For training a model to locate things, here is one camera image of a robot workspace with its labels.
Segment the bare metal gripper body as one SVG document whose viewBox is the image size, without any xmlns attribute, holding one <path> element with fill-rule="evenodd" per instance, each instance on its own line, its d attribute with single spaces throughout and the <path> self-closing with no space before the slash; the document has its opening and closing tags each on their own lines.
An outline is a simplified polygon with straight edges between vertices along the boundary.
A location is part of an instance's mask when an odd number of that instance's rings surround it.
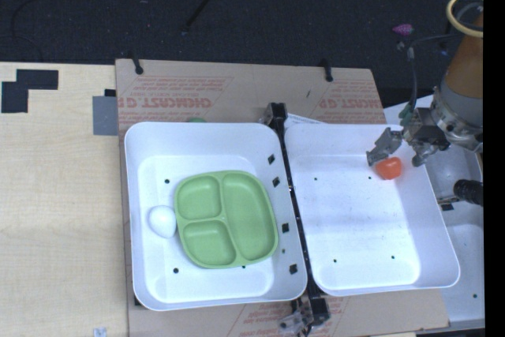
<svg viewBox="0 0 505 337">
<path fill-rule="evenodd" d="M 402 110 L 402 135 L 418 155 L 431 155 L 458 146 L 483 152 L 483 129 L 465 120 L 443 100 L 433 100 L 429 107 Z"/>
</svg>

